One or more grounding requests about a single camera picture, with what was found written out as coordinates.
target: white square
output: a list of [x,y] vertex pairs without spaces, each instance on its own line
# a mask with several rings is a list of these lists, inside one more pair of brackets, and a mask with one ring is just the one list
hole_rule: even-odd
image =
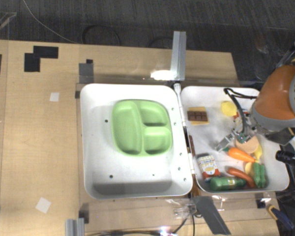
[[44,198],[40,198],[40,200],[38,201],[36,205],[36,209],[43,213],[47,213],[50,205],[51,205],[50,201]]
[[59,92],[52,92],[50,94],[50,101],[55,101],[55,102],[59,101],[59,95],[60,95]]

